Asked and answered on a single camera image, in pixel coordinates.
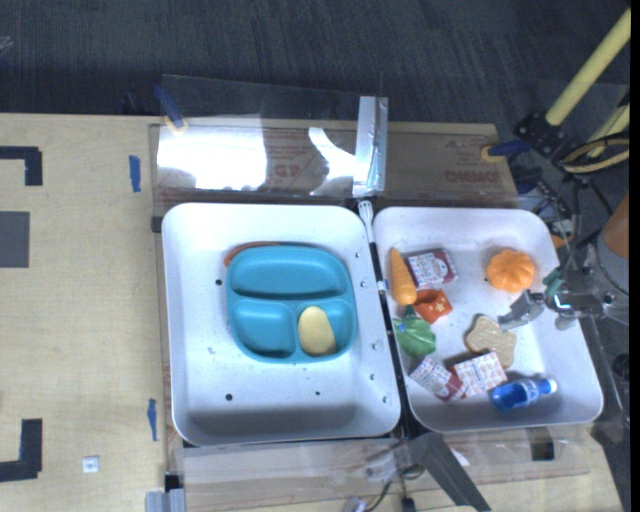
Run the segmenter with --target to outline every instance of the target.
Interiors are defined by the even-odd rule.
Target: toy kitchen sink
[[[602,391],[581,327],[576,323],[566,330],[557,330],[549,311],[515,329],[514,363],[507,371],[512,379],[538,374],[556,379],[558,391],[535,407],[501,413],[484,394],[445,403],[408,377],[416,361],[397,347],[390,325],[390,319],[400,318],[404,312],[388,291],[391,248],[403,254],[445,248],[453,260],[458,277],[446,289],[453,311],[432,325],[436,351],[431,356],[447,366],[465,353],[468,355],[464,337],[478,315],[490,318],[504,315],[518,297],[491,287],[485,279],[486,265],[493,254],[503,248],[527,252],[536,265],[531,285],[534,291],[544,289],[542,278],[559,263],[545,223],[513,206],[421,206],[413,201],[410,205],[378,208],[369,229],[356,213],[353,205],[358,199],[354,197],[367,200],[367,194],[383,195],[380,194],[383,189],[389,197],[393,190],[400,195],[410,193],[407,182],[400,183],[401,173],[397,169],[403,159],[413,165],[420,151],[429,152],[434,159],[446,153],[442,165],[449,166],[449,170],[434,183],[419,183],[422,174],[416,174],[416,181],[411,183],[422,190],[427,186],[434,190],[436,186],[444,186],[436,190],[440,197],[460,197],[460,191],[446,187],[464,182],[465,165],[473,159],[469,151],[479,153],[478,144],[486,143],[486,138],[465,129],[451,142],[450,127],[439,127],[431,137],[435,146],[429,146],[418,140],[424,139],[423,133],[399,126],[395,131],[389,130],[388,139],[369,144],[370,151],[365,152],[363,160],[359,137],[365,132],[371,142],[375,136],[372,130],[361,130],[360,117],[357,136],[355,124],[348,124],[347,131],[355,139],[350,148],[344,142],[348,139],[343,137],[346,132],[336,128],[336,123],[325,126],[331,137],[322,129],[303,129],[304,137],[298,137],[300,130],[296,123],[293,123],[297,127],[295,133],[289,128],[281,129],[276,123],[273,136],[264,124],[264,120],[255,125],[246,120],[215,119],[205,120],[199,127],[192,123],[190,135],[187,134],[195,144],[191,146],[181,142],[179,134],[161,129],[158,173],[167,169],[170,172],[156,177],[156,186],[164,183],[168,188],[159,187],[154,204],[163,198],[171,199],[162,204],[165,207],[161,225],[162,273],[172,416],[184,440],[197,446],[213,446],[379,437],[391,432],[407,415],[425,429],[443,433],[587,423],[599,415]],[[257,168],[263,172],[258,182],[265,180],[265,165],[266,180],[271,185],[281,178],[289,179],[289,185],[294,182],[300,185],[306,179],[300,185],[304,190],[295,187],[289,190],[297,204],[283,204],[287,201],[276,200],[277,195],[270,198],[269,194],[256,194],[256,200],[251,201],[253,185],[243,187],[242,183],[231,187],[242,196],[242,201],[217,201],[216,194],[197,193],[201,192],[198,179],[203,179],[202,169],[189,172],[175,169],[185,161],[185,155],[194,152],[203,152],[199,161],[206,161],[207,148],[212,147],[206,141],[212,134],[228,144],[231,135],[249,140],[256,130],[262,131],[265,147],[267,142],[288,141],[278,151],[267,148],[266,153],[259,144],[251,143],[253,149],[249,153],[255,154],[249,156],[264,157],[256,160]],[[338,142],[332,147],[329,138]],[[292,140],[298,143],[303,140],[305,146],[298,146],[298,153],[286,153],[290,151],[286,144]],[[411,140],[413,153],[393,151],[394,141],[408,147]],[[173,162],[163,154],[163,148],[170,147],[176,155],[184,150]],[[340,201],[319,204],[318,197],[309,191],[317,190],[322,179],[314,182],[317,175],[313,172],[298,179],[299,168],[295,170],[291,163],[288,167],[277,163],[285,154],[283,151],[290,157],[294,155],[291,157],[294,162],[308,151],[322,154],[322,162],[332,159],[337,162],[330,173],[336,171],[337,179],[332,185],[339,188],[327,189],[330,195],[336,190],[344,192],[340,188],[346,176],[342,171],[349,165],[361,168],[364,161],[367,167],[363,179],[356,172],[347,180],[348,192],[353,192],[351,207]],[[373,165],[376,151],[387,159],[386,177],[383,165]],[[234,155],[249,158],[246,152],[236,151]],[[269,165],[269,158],[277,165]],[[452,171],[451,166],[458,166],[458,170]],[[497,172],[486,163],[481,167],[484,174],[474,173],[476,181]],[[495,178],[497,175],[491,176],[494,178],[485,183],[495,187],[499,179]],[[466,185],[471,188],[463,190],[462,196],[477,197],[478,184]],[[203,185],[207,186],[225,188],[224,182]],[[189,187],[192,190],[184,194]],[[250,251],[258,249],[250,248],[239,252],[229,263],[232,251],[256,242],[267,242],[270,244],[267,248],[311,249],[316,255],[305,256],[298,251],[295,264],[287,265],[286,258],[284,263],[274,259],[277,251],[254,252],[249,257]],[[267,255],[264,261],[260,254]],[[236,267],[245,256],[249,261],[244,262],[245,270],[239,271]],[[296,282],[303,284],[291,288],[286,279],[274,280],[275,274],[287,272],[298,273]],[[299,349],[296,324],[301,311],[322,304],[336,334],[337,352],[329,357],[308,357]]]

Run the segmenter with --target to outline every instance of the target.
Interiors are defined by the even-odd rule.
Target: black corner marker
[[[24,160],[24,184],[42,185],[42,151],[36,146],[0,146],[0,160]]]
[[[0,482],[38,478],[42,471],[42,420],[22,420],[20,457],[0,462]]]

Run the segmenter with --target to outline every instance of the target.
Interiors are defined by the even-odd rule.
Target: divided blue plate
[[[235,342],[260,361],[328,361],[349,350],[356,337],[349,273],[323,249],[303,245],[245,249],[229,264],[226,294]],[[336,338],[335,354],[314,357],[302,350],[298,318],[310,306],[327,314]]]

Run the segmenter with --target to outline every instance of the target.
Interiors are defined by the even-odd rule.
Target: toy carrot
[[[391,249],[391,291],[398,304],[408,306],[418,298],[416,284],[397,249]]]

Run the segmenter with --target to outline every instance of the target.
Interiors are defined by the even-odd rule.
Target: brown toy cookie
[[[464,344],[475,354],[493,351],[503,368],[513,364],[513,351],[516,346],[516,335],[511,331],[503,332],[500,326],[486,316],[479,316],[476,324],[467,334]]]

